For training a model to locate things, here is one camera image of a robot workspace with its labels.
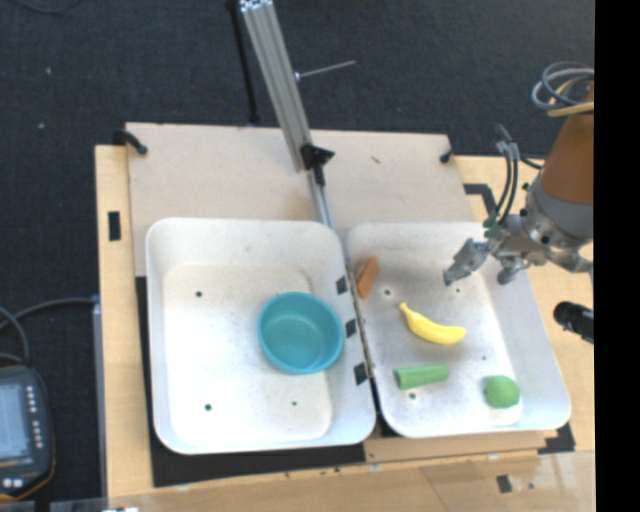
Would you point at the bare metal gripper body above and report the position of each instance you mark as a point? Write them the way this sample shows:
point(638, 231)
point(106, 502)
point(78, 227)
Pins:
point(535, 241)

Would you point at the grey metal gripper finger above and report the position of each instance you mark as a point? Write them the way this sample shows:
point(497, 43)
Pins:
point(465, 260)
point(512, 270)

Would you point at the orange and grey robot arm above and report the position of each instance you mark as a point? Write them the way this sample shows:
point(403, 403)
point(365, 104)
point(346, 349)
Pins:
point(570, 160)

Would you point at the white plastic tray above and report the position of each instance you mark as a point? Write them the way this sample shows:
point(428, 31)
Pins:
point(450, 280)
point(225, 350)

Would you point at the yellow banana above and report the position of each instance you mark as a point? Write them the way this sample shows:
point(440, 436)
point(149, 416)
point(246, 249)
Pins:
point(435, 331)

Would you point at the green round fruit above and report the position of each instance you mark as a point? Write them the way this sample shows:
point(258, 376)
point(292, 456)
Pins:
point(501, 391)

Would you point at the thin black and white rod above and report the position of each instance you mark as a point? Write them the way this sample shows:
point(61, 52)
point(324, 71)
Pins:
point(361, 325)

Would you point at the green cone-shaped vegetable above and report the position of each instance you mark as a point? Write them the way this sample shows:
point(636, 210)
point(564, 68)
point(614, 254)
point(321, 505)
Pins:
point(420, 376)

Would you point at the blue bowl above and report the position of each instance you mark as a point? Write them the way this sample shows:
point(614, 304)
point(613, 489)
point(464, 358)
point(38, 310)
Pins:
point(300, 332)

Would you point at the pale flat board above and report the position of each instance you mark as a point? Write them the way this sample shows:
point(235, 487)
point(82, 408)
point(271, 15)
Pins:
point(225, 175)

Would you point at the black cylinder on white bracket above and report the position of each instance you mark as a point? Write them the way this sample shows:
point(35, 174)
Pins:
point(575, 317)

